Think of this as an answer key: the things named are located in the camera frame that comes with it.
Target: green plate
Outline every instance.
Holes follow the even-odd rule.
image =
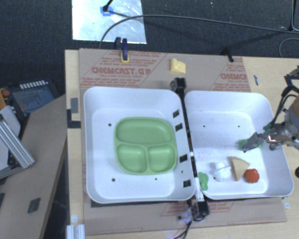
[[[116,160],[128,173],[167,173],[177,162],[175,134],[163,119],[130,117],[120,120],[115,126],[114,145]]]

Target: bread slice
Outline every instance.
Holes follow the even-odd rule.
[[[234,170],[235,179],[236,181],[239,181],[250,166],[250,164],[238,157],[229,157],[229,160]]]

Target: black floor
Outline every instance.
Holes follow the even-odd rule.
[[[272,29],[288,29],[292,0],[141,0],[144,14],[192,16]],[[65,93],[64,50],[97,48],[98,42],[72,40],[71,0],[0,0],[0,87],[49,78]],[[294,25],[299,29],[299,0]],[[279,57],[279,45],[297,34],[193,20],[145,18],[146,45],[131,50],[235,56]],[[113,48],[104,43],[103,48]],[[299,58],[299,41],[282,46],[284,57]],[[62,173],[46,238],[62,238],[66,214]]]

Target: white container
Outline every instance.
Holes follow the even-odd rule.
[[[235,144],[262,132],[273,118],[269,102],[255,93],[192,91],[185,97],[197,172],[209,176],[203,193],[216,200],[289,195],[293,181],[282,147],[243,153]],[[123,118],[152,117],[174,129],[177,164],[167,173],[134,175],[123,171],[115,157],[114,129]],[[195,192],[193,171],[180,98],[169,90],[93,87],[84,95],[87,191],[98,203],[181,201]],[[175,127],[182,124],[182,129]],[[214,164],[230,166],[229,157],[249,162],[260,174],[257,183],[215,180]]]

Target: silver metal plate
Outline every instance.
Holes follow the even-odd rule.
[[[105,31],[125,17],[104,13],[102,7],[109,0],[72,0],[72,26],[74,40],[100,41]],[[113,0],[109,10],[127,16],[142,15],[141,0]],[[142,18],[132,19],[114,27],[104,41],[116,37],[127,38],[129,43],[146,44]]]

